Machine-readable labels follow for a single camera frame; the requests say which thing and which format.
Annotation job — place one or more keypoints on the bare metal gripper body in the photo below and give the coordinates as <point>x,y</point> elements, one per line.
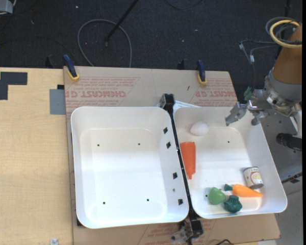
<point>260,101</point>

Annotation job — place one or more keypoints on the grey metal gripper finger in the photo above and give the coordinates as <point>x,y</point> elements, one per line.
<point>235,113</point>
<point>258,117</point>

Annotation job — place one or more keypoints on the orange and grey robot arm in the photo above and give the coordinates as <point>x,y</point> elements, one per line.
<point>288,68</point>

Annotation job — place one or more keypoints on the white toy egg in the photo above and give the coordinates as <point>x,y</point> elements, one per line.
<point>199,128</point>

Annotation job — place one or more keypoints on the white plastic tray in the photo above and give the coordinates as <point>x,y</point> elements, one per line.
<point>125,167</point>
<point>219,159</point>

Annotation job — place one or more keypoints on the small white soup can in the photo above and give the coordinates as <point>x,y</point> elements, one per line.
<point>253,178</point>

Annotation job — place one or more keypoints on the thin black rod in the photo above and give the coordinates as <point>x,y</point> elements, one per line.
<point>179,152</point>

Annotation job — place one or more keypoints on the orange toy carrot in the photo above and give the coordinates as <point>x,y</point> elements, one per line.
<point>244,191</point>

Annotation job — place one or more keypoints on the light green toy pepper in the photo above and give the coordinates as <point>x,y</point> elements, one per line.
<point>216,196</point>

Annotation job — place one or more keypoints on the dark green toy broccoli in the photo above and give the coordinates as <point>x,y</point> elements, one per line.
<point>233,204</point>

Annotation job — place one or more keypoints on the brown cardboard board, red print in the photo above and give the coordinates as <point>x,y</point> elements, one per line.
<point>142,85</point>

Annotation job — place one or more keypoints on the black cylinder on white bracket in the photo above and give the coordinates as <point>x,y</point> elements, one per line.
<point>289,141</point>

